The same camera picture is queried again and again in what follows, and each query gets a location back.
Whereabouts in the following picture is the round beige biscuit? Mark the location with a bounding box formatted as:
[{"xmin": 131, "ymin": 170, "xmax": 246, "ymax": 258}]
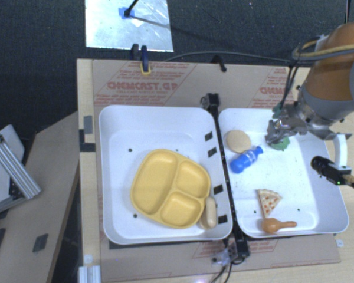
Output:
[{"xmin": 225, "ymin": 129, "xmax": 252, "ymax": 154}]

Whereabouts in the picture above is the white plastic tray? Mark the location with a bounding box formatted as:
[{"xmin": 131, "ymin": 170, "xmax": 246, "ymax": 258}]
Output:
[
  {"xmin": 99, "ymin": 104, "xmax": 234, "ymax": 245},
  {"xmin": 217, "ymin": 107, "xmax": 350, "ymax": 238}
]

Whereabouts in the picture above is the thin black rod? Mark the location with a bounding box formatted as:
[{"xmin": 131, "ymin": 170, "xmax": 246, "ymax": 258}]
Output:
[{"xmin": 209, "ymin": 106, "xmax": 243, "ymax": 241}]

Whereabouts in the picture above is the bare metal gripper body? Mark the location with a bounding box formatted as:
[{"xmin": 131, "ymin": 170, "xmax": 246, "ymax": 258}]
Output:
[{"xmin": 267, "ymin": 102, "xmax": 343, "ymax": 141}]

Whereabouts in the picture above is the pizza slice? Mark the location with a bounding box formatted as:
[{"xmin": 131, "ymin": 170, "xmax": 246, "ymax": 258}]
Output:
[{"xmin": 256, "ymin": 189, "xmax": 283, "ymax": 219}]

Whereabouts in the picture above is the black block with thin wires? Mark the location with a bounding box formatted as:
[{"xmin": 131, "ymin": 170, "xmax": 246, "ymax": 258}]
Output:
[
  {"xmin": 234, "ymin": 236, "xmax": 251, "ymax": 259},
  {"xmin": 200, "ymin": 93, "xmax": 221, "ymax": 111}
]

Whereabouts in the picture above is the yellow divided plate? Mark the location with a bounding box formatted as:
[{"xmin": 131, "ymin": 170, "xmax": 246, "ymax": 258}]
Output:
[{"xmin": 130, "ymin": 148, "xmax": 212, "ymax": 229}]

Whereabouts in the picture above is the green broccoli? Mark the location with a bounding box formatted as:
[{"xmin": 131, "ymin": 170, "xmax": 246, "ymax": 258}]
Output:
[{"xmin": 270, "ymin": 136, "xmax": 291, "ymax": 152}]

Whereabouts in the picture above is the brown cardboard board, red print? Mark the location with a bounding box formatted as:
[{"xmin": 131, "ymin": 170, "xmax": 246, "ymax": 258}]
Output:
[{"xmin": 91, "ymin": 59, "xmax": 342, "ymax": 272}]

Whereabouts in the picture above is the blue bottle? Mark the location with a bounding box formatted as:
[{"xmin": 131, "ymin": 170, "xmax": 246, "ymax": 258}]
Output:
[{"xmin": 230, "ymin": 146, "xmax": 264, "ymax": 175}]

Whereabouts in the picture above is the brown chicken drumstick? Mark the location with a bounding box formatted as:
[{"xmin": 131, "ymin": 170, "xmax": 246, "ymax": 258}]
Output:
[{"xmin": 260, "ymin": 217, "xmax": 297, "ymax": 235}]

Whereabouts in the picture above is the beige bread roll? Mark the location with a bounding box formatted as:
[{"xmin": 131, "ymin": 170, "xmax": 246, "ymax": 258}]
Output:
[{"xmin": 198, "ymin": 196, "xmax": 218, "ymax": 230}]

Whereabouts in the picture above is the black cylinder on white bracket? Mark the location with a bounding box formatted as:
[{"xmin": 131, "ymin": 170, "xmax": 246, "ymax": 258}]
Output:
[{"xmin": 310, "ymin": 132, "xmax": 353, "ymax": 186}]

